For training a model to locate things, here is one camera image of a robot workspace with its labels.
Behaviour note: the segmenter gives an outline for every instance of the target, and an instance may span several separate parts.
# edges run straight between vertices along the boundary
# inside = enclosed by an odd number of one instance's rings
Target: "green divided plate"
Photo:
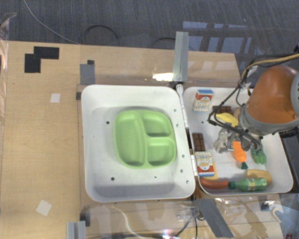
[[[154,168],[172,163],[176,141],[167,116],[151,110],[128,110],[114,121],[114,145],[119,160],[131,168]]]

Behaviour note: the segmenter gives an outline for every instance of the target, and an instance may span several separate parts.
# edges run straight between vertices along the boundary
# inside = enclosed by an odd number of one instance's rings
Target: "green bottle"
[[[239,182],[229,182],[230,189],[240,189],[241,191],[264,191],[267,188],[267,181],[264,178],[246,178]]]

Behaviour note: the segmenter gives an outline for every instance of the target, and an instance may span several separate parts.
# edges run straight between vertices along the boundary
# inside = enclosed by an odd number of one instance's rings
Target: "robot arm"
[[[242,107],[239,122],[257,136],[299,126],[299,72],[287,66],[269,68]]]

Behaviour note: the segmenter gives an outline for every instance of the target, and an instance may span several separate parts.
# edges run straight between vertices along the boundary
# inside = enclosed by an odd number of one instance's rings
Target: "cable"
[[[190,223],[190,221],[191,220],[189,220],[188,222],[186,222],[186,224],[184,225],[184,227],[180,230],[180,231],[178,231],[175,235],[174,235],[174,237],[177,237],[177,236],[179,236],[186,228],[187,228],[187,226],[188,226],[188,224]]]
[[[198,237],[198,226],[197,226],[196,218],[194,218],[194,220],[195,220],[195,239],[197,239],[197,237]]]
[[[115,37],[116,37],[117,40],[119,41],[119,46],[121,46],[120,36],[119,36],[119,35],[118,35],[112,28],[110,28],[110,27],[108,27],[108,26],[105,26],[105,25],[92,25],[92,26],[88,27],[88,28],[85,30],[85,32],[84,32],[84,34],[82,35],[82,38],[81,38],[81,40],[80,40],[80,42],[81,42],[82,44],[84,44],[86,34],[87,34],[92,28],[94,28],[94,27],[104,27],[104,28],[110,30],[111,32],[113,32],[114,35],[115,35]]]
[[[254,59],[249,63],[249,65],[253,64],[257,59],[259,58],[282,58],[287,56],[295,55],[295,52],[293,53],[282,53],[282,54],[271,54],[271,55],[258,55],[254,57]]]
[[[131,232],[132,235],[137,236],[137,237],[140,237],[140,238],[144,238],[143,236],[141,236],[141,235],[135,233],[135,232],[131,229],[130,224],[129,224],[129,219],[128,219],[128,217],[126,216],[126,214],[125,214],[122,210],[120,210],[119,208],[117,208],[117,207],[115,207],[115,206],[111,206],[111,207],[112,207],[113,209],[119,211],[119,212],[123,215],[123,217],[124,217],[124,219],[125,219],[125,225],[126,225],[127,229]]]
[[[241,79],[238,81],[237,83],[237,87],[234,89],[234,91],[232,93],[229,94],[229,96],[223,101],[221,102],[221,104],[219,106],[217,106],[208,116],[208,122],[211,123],[212,125],[218,125],[222,128],[225,128],[227,130],[231,130],[231,131],[234,131],[240,135],[243,135],[245,136],[246,138],[248,138],[249,140],[251,140],[256,146],[260,146],[261,143],[256,140],[254,137],[252,137],[251,135],[247,134],[245,131],[243,130],[239,130],[235,127],[232,127],[228,124],[225,124],[225,123],[222,123],[220,120],[217,119],[217,116],[216,116],[216,112],[219,110],[219,108],[224,105],[226,103],[226,101],[231,98],[234,93],[238,90],[238,93],[237,93],[237,96],[236,96],[236,102],[238,105],[239,102],[238,102],[238,97],[239,97],[239,93],[240,93],[240,89],[242,88],[242,85],[246,82],[247,78],[248,78],[248,72],[249,72],[249,69],[252,68],[253,66],[256,66],[256,65],[261,65],[261,64],[266,64],[266,63],[275,63],[278,64],[278,63],[283,63],[283,62],[287,62],[287,61],[290,61],[290,60],[294,60],[294,59],[297,59],[299,58],[299,53],[297,54],[292,54],[292,55],[287,55],[285,57],[280,57],[281,55],[272,55],[272,57],[274,56],[278,56],[279,58],[276,58],[276,59],[265,59],[265,60],[260,60],[260,61],[257,61],[257,62],[254,62],[256,59],[254,59],[248,66],[247,68],[244,70],[242,76],[241,76]]]
[[[71,43],[74,43],[74,44],[79,44],[78,42],[74,42],[74,41],[71,41],[70,39],[60,35],[59,33],[55,32],[53,29],[51,29],[50,27],[48,27],[47,25],[45,25],[44,23],[42,23],[32,12],[32,10],[30,9],[28,3],[26,2],[26,0],[23,0],[25,6],[27,7],[27,9],[29,10],[29,12],[31,13],[31,15],[33,16],[33,18],[38,22],[40,23],[42,26],[44,26],[46,29],[48,29],[49,31],[51,31],[52,33],[56,34],[57,36],[61,37],[62,39],[68,41],[68,42],[71,42]]]
[[[236,95],[236,103],[241,107],[242,105],[238,101],[238,96],[239,96],[240,90],[241,90],[241,88],[238,89],[238,92],[237,92],[237,95]]]
[[[147,235],[147,234],[139,234],[140,236],[142,236],[143,238],[152,238],[152,239],[162,239],[162,235],[160,234],[153,234],[153,235]],[[126,234],[126,233],[119,233],[119,234],[111,234],[108,236],[96,236],[96,237],[92,237],[90,239],[125,239],[125,238],[139,238],[138,236],[134,235],[134,234]]]
[[[161,41],[161,40],[173,40],[173,41],[176,41],[176,39],[173,38],[173,37],[160,37],[160,38],[154,40],[153,42],[151,42],[150,45],[148,46],[148,48],[151,48],[154,45],[154,43],[156,43],[158,41]]]
[[[289,55],[289,56],[286,56],[286,57],[282,57],[282,58],[265,59],[265,60],[260,60],[260,61],[251,63],[249,66],[247,66],[247,68],[246,68],[245,71],[243,72],[243,74],[242,74],[242,78],[245,77],[245,74],[246,74],[246,73],[248,72],[248,70],[249,70],[250,68],[252,68],[253,66],[260,65],[260,64],[266,64],[266,63],[287,62],[287,61],[290,61],[290,60],[294,60],[294,59],[296,59],[296,58],[299,58],[299,53],[296,53],[296,54],[293,54],[293,55]]]

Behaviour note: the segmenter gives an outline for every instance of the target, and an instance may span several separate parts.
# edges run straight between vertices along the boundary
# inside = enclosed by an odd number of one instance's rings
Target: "toy hot dog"
[[[204,177],[199,178],[200,184],[208,189],[224,189],[229,186],[229,182],[227,180],[223,181],[210,181],[205,179]]]

